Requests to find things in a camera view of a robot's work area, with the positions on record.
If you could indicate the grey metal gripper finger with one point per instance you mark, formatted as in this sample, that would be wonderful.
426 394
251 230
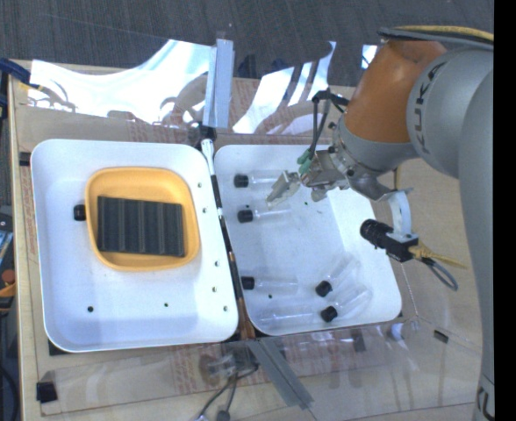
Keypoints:
289 180
277 196

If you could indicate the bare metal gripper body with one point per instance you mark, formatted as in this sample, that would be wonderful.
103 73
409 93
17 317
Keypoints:
328 171

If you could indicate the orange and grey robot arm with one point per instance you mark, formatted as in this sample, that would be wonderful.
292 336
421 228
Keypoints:
451 112

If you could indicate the clear plastic bottle black cap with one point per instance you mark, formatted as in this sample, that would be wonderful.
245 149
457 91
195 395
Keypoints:
241 180
79 212
329 314
286 315
245 216
248 283
323 288

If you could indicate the white plastic tray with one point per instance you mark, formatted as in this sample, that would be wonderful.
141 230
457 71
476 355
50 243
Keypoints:
293 244
122 309

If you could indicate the thin black and white rod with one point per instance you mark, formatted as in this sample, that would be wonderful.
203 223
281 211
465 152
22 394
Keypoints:
223 224

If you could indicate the yellow plastic bowl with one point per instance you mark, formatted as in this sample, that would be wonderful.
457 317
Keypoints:
141 180

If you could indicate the black ribbed rack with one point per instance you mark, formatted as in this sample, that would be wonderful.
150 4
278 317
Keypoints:
139 226

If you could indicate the brown cardboard board red print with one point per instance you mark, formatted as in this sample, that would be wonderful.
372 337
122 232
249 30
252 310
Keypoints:
109 125

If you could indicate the black cylinder on white bracket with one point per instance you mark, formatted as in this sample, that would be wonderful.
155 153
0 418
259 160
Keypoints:
387 237

